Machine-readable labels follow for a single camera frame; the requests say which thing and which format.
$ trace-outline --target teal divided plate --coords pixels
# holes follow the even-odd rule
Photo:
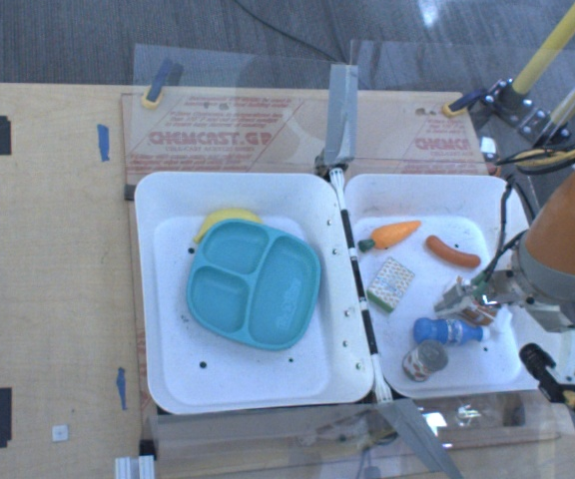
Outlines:
[[[186,296],[205,328],[279,350],[305,334],[319,284],[320,262],[305,241],[263,224],[226,220],[201,240]]]

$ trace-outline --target can lid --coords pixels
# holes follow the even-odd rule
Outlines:
[[[425,367],[436,372],[444,369],[447,365],[447,351],[437,340],[423,340],[418,344],[418,358]]]

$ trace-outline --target water bottle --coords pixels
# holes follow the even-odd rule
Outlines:
[[[472,326],[460,319],[421,317],[414,323],[414,340],[416,342],[432,339],[446,346],[454,346],[464,344],[468,340],[481,341],[487,338],[489,338],[489,328]]]

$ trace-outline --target dark floor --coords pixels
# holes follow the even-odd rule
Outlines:
[[[0,0],[0,82],[142,85],[165,49],[195,62],[186,84],[325,87],[330,62],[352,62],[363,90],[468,93],[517,76],[574,2]],[[530,97],[551,110],[574,86],[575,34]],[[478,131],[502,155],[531,147],[502,123]],[[570,173],[522,180],[535,211]]]

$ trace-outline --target banana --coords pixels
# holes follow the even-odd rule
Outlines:
[[[244,210],[243,208],[224,208],[222,210],[216,210],[215,212],[210,213],[204,219],[204,222],[199,229],[199,233],[193,238],[193,241],[195,243],[199,243],[205,233],[207,233],[212,226],[222,222],[223,220],[230,219],[247,220],[250,222],[256,222],[257,224],[262,223],[258,215],[252,213],[251,211]]]

